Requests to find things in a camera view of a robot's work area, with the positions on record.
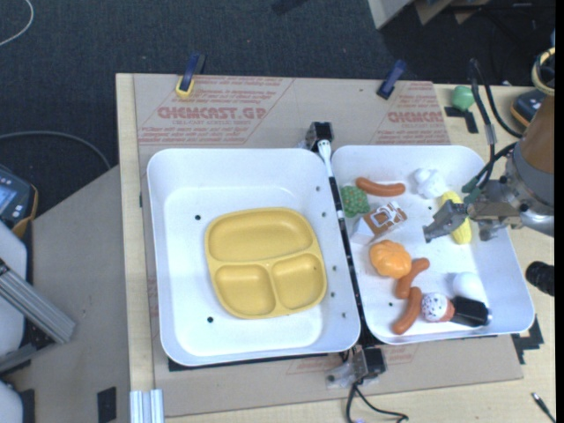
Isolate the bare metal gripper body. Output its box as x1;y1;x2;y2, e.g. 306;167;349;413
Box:
466;177;556;238

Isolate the yellow corn cob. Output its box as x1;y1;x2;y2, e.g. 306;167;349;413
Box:
440;190;473;246

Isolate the white plastic tray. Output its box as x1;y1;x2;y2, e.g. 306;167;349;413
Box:
330;144;536;345
145;147;362;367

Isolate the white cauliflower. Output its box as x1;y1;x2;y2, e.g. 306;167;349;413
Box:
413;167;451;200

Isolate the white egg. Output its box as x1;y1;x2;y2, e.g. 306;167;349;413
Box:
451;271;486;301

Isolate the brown and white carton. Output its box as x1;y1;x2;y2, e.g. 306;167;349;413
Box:
350;200;409;246

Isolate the orange bread roll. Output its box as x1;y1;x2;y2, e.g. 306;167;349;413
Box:
368;239;413;280

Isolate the orange sausage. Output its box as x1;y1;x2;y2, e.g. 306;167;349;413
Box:
354;176;407;198
391;286;423;336
394;256;431;301

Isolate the black can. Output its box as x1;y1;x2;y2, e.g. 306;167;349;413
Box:
449;295;493;329

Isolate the green broccoli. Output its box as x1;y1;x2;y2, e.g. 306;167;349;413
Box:
339;184;371;219

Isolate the green pepper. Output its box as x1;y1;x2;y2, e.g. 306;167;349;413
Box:
451;85;477;114

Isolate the yellow divided plate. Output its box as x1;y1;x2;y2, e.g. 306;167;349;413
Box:
203;206;329;321

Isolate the brown cardboard board red print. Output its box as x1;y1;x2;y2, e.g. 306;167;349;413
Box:
131;73;525;418

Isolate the black cylinder on white bracket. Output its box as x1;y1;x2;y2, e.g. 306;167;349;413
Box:
524;260;556;298

